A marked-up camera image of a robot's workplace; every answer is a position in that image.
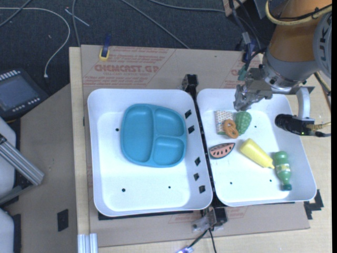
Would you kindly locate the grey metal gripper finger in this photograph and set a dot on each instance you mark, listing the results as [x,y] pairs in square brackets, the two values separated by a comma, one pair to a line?
[248,101]
[238,99]

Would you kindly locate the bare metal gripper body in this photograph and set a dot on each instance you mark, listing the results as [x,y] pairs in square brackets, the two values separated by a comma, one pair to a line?
[259,84]

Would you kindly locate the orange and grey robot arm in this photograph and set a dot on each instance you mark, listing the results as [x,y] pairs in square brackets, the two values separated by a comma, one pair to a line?
[295,38]

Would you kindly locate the green bumpy cactus toy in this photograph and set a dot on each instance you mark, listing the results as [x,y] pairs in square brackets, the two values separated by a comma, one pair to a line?
[243,121]

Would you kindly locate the green and orange patterned packet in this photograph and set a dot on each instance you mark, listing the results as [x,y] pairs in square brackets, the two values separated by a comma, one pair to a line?
[219,117]

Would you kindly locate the orange pretzel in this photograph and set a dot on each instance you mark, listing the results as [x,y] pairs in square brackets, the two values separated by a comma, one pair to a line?
[232,134]

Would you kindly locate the yellow squeeze bottle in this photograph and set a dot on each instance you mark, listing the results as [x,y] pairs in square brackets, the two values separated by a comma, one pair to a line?
[255,151]

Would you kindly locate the red watermelon slice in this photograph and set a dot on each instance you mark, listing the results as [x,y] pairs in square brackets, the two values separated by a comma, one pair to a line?
[221,151]

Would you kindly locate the green bottle with yellow label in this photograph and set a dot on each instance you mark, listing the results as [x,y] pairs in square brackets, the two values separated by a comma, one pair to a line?
[283,167]

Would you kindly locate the white plastic tray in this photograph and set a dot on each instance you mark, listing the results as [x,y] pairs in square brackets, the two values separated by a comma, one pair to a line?
[250,188]
[147,188]

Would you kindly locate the brown cardboard board, red print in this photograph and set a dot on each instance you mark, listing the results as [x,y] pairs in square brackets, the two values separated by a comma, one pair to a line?
[147,67]

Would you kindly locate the blue divided plate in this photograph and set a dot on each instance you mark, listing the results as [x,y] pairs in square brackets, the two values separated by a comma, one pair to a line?
[147,136]

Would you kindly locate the black cylinder on white bracket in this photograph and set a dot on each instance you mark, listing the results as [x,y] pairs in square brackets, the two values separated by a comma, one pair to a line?
[289,122]

